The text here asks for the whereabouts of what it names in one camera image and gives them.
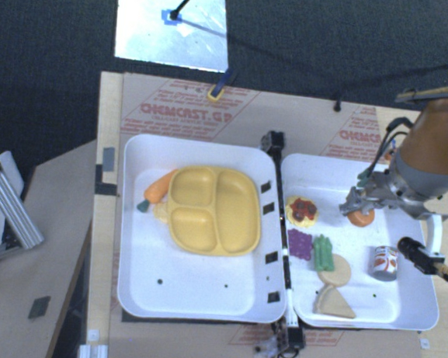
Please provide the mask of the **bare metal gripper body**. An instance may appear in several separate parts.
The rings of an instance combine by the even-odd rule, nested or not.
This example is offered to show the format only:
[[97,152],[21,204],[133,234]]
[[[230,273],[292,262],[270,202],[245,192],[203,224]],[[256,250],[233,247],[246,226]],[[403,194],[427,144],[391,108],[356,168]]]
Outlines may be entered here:
[[392,208],[404,211],[418,221],[428,220],[439,215],[443,221],[448,219],[446,213],[436,213],[425,207],[426,199],[402,179],[399,173],[391,171],[373,172],[361,194],[363,200],[378,202],[378,208]]

